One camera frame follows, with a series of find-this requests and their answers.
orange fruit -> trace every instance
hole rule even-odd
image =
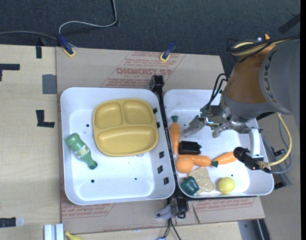
[[[176,169],[180,173],[186,174],[189,173],[194,166],[193,160],[191,160],[189,157],[182,156],[177,158],[176,160]]]

yellow bowl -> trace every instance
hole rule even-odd
[[[158,141],[153,109],[144,100],[123,98],[98,105],[93,113],[95,142],[111,157],[148,152]]]

cardboard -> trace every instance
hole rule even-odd
[[[219,56],[172,53],[167,62],[160,53],[126,50],[74,48],[69,58],[61,47],[56,48],[58,101],[70,87],[146,88],[153,75],[163,75],[163,91],[171,89],[212,90],[218,74],[223,73]],[[62,133],[58,102],[58,135],[60,168],[62,169]],[[164,227],[157,220],[156,210],[167,201],[110,203],[79,206],[65,196],[63,171],[61,181],[61,222],[72,234]],[[259,197],[207,199],[189,201],[189,211],[176,225],[262,219],[264,211]]]

wooden surface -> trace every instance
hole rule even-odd
[[[0,228],[0,239],[43,239],[45,224],[61,223],[57,95],[42,93],[42,76],[56,74],[55,48],[0,44],[0,64],[20,64],[19,71],[2,72],[0,81],[0,218],[24,218],[24,225]],[[37,126],[36,110],[46,122]],[[240,240],[237,222],[176,227],[185,239]],[[148,239],[161,237],[164,228],[80,235],[94,239]],[[171,230],[168,240],[176,239]]]

yellow ball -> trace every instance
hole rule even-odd
[[[225,195],[228,195],[235,188],[235,181],[230,177],[224,177],[218,182],[218,190]]]

